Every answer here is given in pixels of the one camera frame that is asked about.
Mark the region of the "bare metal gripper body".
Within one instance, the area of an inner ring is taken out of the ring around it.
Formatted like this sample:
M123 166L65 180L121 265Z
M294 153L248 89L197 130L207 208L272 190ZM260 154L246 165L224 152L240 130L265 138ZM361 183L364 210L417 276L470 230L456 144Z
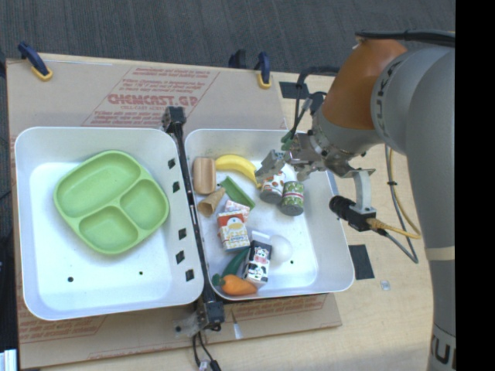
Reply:
M296 133L288 150L285 152L285 160L294 170L297 165L324 165L327 171L341 177L351 177L355 168L350 165L350 160L356 154L344 151L335 145L331 145L325 137L317 134Z

